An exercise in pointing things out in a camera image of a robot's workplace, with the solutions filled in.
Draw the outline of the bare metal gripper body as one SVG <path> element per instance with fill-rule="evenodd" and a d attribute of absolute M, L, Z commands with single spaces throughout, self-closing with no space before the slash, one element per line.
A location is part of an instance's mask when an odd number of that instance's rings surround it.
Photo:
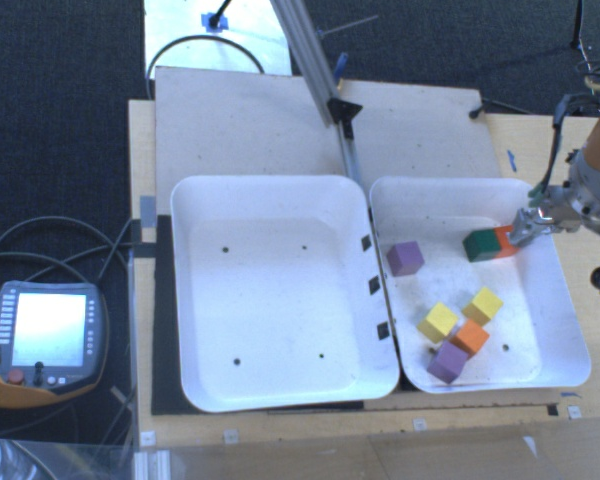
<path fill-rule="evenodd" d="M 543 203 L 543 216 L 553 226 L 573 233 L 581 227 L 600 236 L 600 200 L 588 190 L 551 185 Z"/>

